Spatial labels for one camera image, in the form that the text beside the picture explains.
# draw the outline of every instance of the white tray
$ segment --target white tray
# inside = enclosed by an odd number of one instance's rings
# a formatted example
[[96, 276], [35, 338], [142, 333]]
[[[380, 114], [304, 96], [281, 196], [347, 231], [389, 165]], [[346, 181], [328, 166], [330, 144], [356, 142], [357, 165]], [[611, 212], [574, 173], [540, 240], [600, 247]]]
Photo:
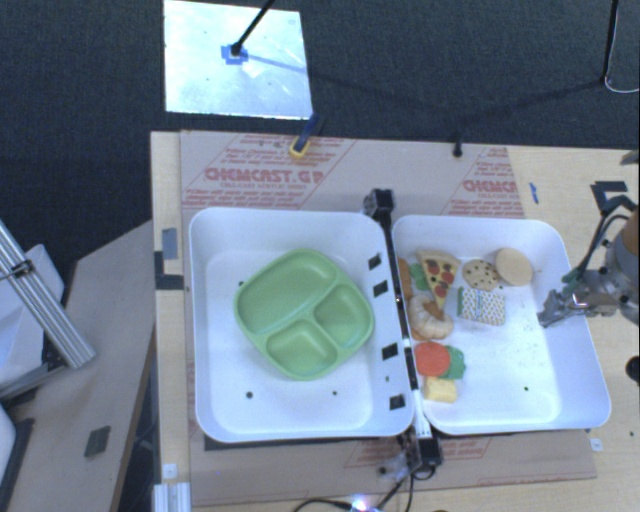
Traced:
[[571, 269], [560, 235], [534, 220], [407, 216], [393, 231], [398, 257], [415, 260], [418, 248], [460, 260], [492, 261], [513, 247], [531, 261], [523, 287], [496, 290], [506, 299], [506, 323], [495, 327], [457, 318], [456, 276], [445, 311], [454, 320], [444, 340], [461, 349], [467, 370], [454, 404], [423, 401], [434, 427], [452, 435], [592, 428], [609, 417], [611, 403], [584, 317], [543, 329], [536, 316], [549, 290]]
[[[369, 300], [371, 338], [330, 374], [282, 375], [244, 336], [233, 315], [241, 281], [298, 249], [336, 263]], [[393, 436], [414, 416], [384, 234], [356, 213], [211, 208], [189, 229], [195, 405], [202, 430], [223, 442]], [[372, 270], [369, 260], [379, 258]], [[374, 296], [375, 285], [388, 291]], [[389, 352], [396, 355], [385, 357]]]

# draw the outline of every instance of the dark floor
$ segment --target dark floor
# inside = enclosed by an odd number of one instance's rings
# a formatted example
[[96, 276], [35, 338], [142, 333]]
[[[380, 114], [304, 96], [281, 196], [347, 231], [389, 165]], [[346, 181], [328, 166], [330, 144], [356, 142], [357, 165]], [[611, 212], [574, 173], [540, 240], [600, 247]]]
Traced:
[[[276, 7], [301, 13], [323, 135], [638, 147], [638, 94], [600, 82], [608, 0]], [[0, 3], [0, 218], [25, 249], [44, 243], [65, 277], [74, 261], [151, 217], [151, 131], [293, 134], [303, 125], [165, 112], [162, 8], [160, 0]], [[615, 87], [638, 86], [639, 47], [640, 1], [623, 0]], [[150, 409], [141, 434], [151, 434]], [[122, 511], [138, 496], [131, 510], [148, 510], [146, 446], [132, 455]]]

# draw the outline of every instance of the toy cheese block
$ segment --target toy cheese block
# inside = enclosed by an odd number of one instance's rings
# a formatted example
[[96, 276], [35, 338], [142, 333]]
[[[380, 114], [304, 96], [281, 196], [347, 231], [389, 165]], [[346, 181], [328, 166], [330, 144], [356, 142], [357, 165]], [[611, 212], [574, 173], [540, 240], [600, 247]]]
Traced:
[[[380, 220], [242, 208], [193, 217], [189, 320], [205, 434], [227, 443], [383, 437], [416, 416], [451, 435], [607, 420], [586, 320], [538, 323], [549, 290], [570, 270], [553, 228], [515, 219]], [[526, 284], [493, 276], [491, 290], [479, 290], [465, 280], [465, 264], [492, 265], [504, 248], [530, 263]], [[407, 268], [409, 278], [400, 272]], [[445, 347], [449, 359], [426, 343]]]

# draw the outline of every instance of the green plate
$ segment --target green plate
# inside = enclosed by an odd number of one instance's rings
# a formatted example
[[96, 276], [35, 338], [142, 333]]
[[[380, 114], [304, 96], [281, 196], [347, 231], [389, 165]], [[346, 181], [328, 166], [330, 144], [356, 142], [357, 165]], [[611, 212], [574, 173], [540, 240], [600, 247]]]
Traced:
[[248, 279], [234, 313], [253, 344], [285, 375], [321, 377], [373, 332], [373, 311], [351, 279], [318, 251], [296, 249]]

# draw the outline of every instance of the pizza slice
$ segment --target pizza slice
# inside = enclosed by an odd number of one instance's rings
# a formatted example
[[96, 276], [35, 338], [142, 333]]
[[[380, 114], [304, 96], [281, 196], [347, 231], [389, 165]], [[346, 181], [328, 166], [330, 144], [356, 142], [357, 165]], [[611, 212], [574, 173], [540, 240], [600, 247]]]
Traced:
[[438, 309], [442, 311], [444, 301], [449, 294], [460, 266], [460, 260], [451, 256], [451, 254], [441, 251], [419, 250], [417, 256], [422, 265], [429, 289], [433, 293], [433, 298]]

